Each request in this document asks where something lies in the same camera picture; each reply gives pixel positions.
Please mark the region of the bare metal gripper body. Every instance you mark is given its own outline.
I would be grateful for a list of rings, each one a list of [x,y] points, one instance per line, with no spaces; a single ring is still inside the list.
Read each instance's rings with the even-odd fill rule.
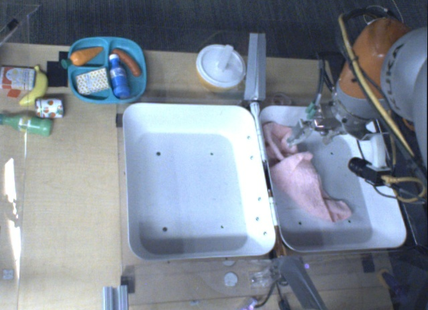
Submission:
[[[299,120],[303,131],[315,131],[321,136],[345,135],[346,131],[337,116],[334,103],[311,103],[305,110],[306,117]]]

